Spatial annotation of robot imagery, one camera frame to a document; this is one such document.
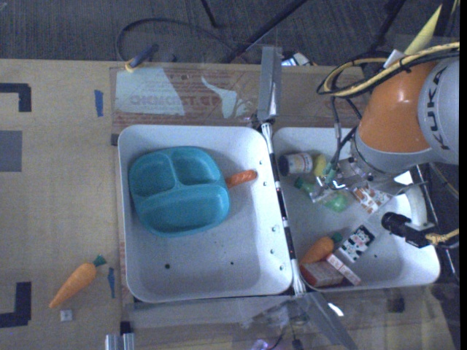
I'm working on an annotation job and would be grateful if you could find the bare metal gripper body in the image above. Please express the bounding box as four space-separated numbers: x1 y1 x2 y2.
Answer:
315 157 374 198

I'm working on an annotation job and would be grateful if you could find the green bottle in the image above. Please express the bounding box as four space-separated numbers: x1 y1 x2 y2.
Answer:
293 176 350 214

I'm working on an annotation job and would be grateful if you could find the yellow lemon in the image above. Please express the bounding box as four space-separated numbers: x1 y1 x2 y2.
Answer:
313 153 328 178

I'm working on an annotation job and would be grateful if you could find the orange and white carton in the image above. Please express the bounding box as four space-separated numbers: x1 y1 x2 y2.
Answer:
351 184 394 215

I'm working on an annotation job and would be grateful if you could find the white bottle with dark cap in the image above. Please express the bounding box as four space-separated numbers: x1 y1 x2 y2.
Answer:
278 152 314 177

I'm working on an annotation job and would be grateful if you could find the orange carrot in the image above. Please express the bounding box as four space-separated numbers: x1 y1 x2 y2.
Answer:
299 231 344 266
48 254 108 310

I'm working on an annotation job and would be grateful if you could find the black and white carton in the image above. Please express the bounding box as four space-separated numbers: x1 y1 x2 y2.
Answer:
338 224 377 264

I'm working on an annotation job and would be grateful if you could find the red and white box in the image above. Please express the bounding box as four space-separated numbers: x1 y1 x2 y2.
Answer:
325 253 363 287

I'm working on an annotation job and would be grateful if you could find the white plastic tray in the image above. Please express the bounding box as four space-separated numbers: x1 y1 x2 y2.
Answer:
271 126 442 293
116 123 295 303

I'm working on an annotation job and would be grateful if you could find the blue divided plate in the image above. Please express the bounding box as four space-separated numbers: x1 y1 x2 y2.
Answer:
127 146 232 238

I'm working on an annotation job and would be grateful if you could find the black cylinder on white bracket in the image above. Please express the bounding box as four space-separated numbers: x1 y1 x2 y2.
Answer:
381 171 437 249

